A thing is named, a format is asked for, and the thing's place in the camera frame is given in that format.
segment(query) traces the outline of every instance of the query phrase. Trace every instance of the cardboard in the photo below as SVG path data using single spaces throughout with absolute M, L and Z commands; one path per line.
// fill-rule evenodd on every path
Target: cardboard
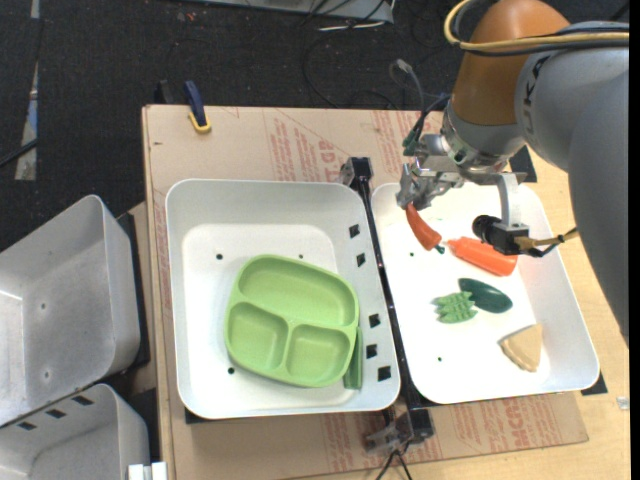
M 151 105 L 142 112 L 160 442 L 171 478 L 210 478 L 215 472 L 216 478 L 260 480 L 380 468 L 386 457 L 364 448 L 364 436 L 384 426 L 379 413 L 187 423 L 176 386 L 164 200 L 174 183 L 188 178 L 335 181 L 350 156 L 371 159 L 374 187 L 397 182 L 402 139 L 418 113 L 206 107 L 212 131 L 201 135 L 188 112 L 180 105 Z M 429 116 L 425 133 L 438 133 L 439 117 Z M 589 437 L 579 397 L 562 393 L 436 406 L 436 435 L 411 446 L 405 460 L 438 462 L 584 443 Z

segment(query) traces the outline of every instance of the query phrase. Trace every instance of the white tray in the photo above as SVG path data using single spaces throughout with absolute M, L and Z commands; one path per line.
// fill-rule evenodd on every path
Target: white tray
M 127 368 L 139 347 L 131 243 L 100 198 L 0 254 L 0 426 Z
M 460 403 L 579 390 L 596 382 L 598 358 L 557 250 L 540 259 L 520 256 L 507 277 L 458 259 L 450 250 L 427 252 L 396 204 L 399 189 L 397 184 L 378 187 L 372 206 L 411 378 L 424 397 Z M 531 236 L 552 236 L 535 193 L 524 185 L 519 193 Z M 421 212 L 445 241 L 474 237 L 471 224 L 483 214 L 501 215 L 498 189 L 472 183 L 437 197 Z M 461 277 L 498 288 L 513 308 L 501 314 L 478 310 L 473 319 L 457 324 L 438 322 L 431 302 L 459 292 Z M 498 341 L 535 322 L 543 325 L 543 348 L 538 371 L 530 373 L 511 362 Z
M 205 419 L 373 411 L 400 390 L 395 347 L 364 205 L 337 183 L 185 180 L 166 200 L 180 397 Z M 359 233 L 351 238 L 350 228 Z M 233 281 L 253 256 L 278 254 L 335 272 L 360 303 L 364 359 L 360 390 L 342 380 L 301 388 L 235 366 L 226 350 L 224 315 Z M 364 263 L 358 266 L 359 255 Z M 370 326 L 377 315 L 379 325 Z M 390 378 L 378 381 L 380 368 Z
M 148 463 L 143 419 L 106 384 L 0 428 L 2 480 L 125 480 Z

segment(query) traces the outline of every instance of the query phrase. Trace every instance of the green plate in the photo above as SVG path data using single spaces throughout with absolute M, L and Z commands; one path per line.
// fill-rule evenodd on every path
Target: green plate
M 236 276 L 224 322 L 233 361 L 304 387 L 340 380 L 356 342 L 356 293 L 340 276 L 309 263 L 256 256 Z

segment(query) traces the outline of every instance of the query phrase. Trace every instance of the blue and yellow clamp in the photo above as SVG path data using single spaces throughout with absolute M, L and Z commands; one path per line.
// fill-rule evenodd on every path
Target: blue and yellow clamp
M 189 112 L 191 124 L 193 124 L 193 127 L 198 133 L 209 133 L 211 131 L 211 123 L 204 113 L 204 104 L 202 103 L 202 97 L 196 84 L 193 83 L 192 80 L 187 80 L 184 83 L 183 89 L 189 101 L 189 106 L 191 107 L 191 112 Z

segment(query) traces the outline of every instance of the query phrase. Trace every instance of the wooden table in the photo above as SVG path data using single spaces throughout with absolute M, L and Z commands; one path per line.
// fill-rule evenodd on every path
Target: wooden table
M 170 294 L 166 293 L 168 274 L 160 267 L 162 249 L 156 247 L 164 239 L 161 236 L 163 207 L 158 202 L 163 200 L 164 194 L 175 181 L 189 177 L 327 181 L 332 176 L 335 179 L 340 162 L 348 156 L 375 156 L 378 160 L 374 162 L 374 181 L 397 182 L 402 162 L 402 133 L 415 119 L 413 112 L 392 111 L 235 107 L 207 107 L 206 110 L 213 124 L 212 132 L 207 136 L 198 135 L 191 128 L 186 117 L 187 107 L 151 105 L 142 111 L 151 271 L 149 291 L 153 314 L 151 330 L 158 389 L 160 446 L 162 459 L 169 465 L 170 476 L 177 480 L 196 480 L 198 475 L 195 472 L 202 474 L 203 470 L 194 464 L 201 459 L 207 464 L 215 464 L 211 458 L 215 453 L 212 450 L 224 447 L 221 444 L 226 442 L 224 434 L 228 433 L 232 438 L 241 431 L 238 430 L 239 425 L 232 427 L 221 422 L 204 424 L 208 428 L 217 425 L 214 427 L 217 431 L 205 431 L 198 424 L 185 431 L 184 408 L 177 400 L 175 389 L 173 324 L 171 313 L 166 310 L 167 305 L 170 308 L 170 300 L 167 300 Z M 429 131 L 430 127 L 431 131 L 437 131 L 437 117 L 435 121 L 427 123 L 425 131 Z M 291 151 L 291 145 L 297 145 L 298 151 Z M 291 155 L 298 155 L 303 160 L 302 164 L 292 162 L 289 158 Z M 567 175 L 535 154 L 532 156 L 538 183 L 532 184 L 531 188 L 543 202 L 553 232 L 565 232 L 574 225 Z M 575 395 L 588 441 L 411 464 L 409 468 L 414 479 L 631 478 L 630 411 L 624 405 L 630 392 L 629 350 L 599 288 L 581 241 L 572 240 L 562 245 L 561 256 L 608 389 L 608 392 L 601 394 Z M 289 426 L 293 432 L 305 421 L 297 417 L 277 418 L 273 420 L 270 432 L 273 431 L 274 435 L 286 434 Z M 304 442 L 292 440 L 290 445 L 291 456 L 286 460 L 313 460 L 307 457 L 308 450 Z M 253 468 L 249 471 L 255 473 L 255 478 L 287 475 L 287 468 L 278 469 L 277 465 L 264 463 L 262 448 L 256 449 L 254 446 L 253 449 L 246 447 L 223 451 L 227 458 L 219 460 L 244 464 L 244 469 L 237 470 L 237 478 L 251 476 L 247 475 L 247 467 Z M 274 473 L 265 473 L 264 470 L 269 468 Z M 234 477 L 229 473 L 233 467 L 224 471 L 223 476 L 216 476 L 214 466 L 207 478 Z M 364 480 L 375 478 L 378 472 L 378 469 L 358 470 L 323 474 L 320 477 Z M 404 478 L 404 473 L 401 468 L 394 467 L 387 472 L 386 478 Z

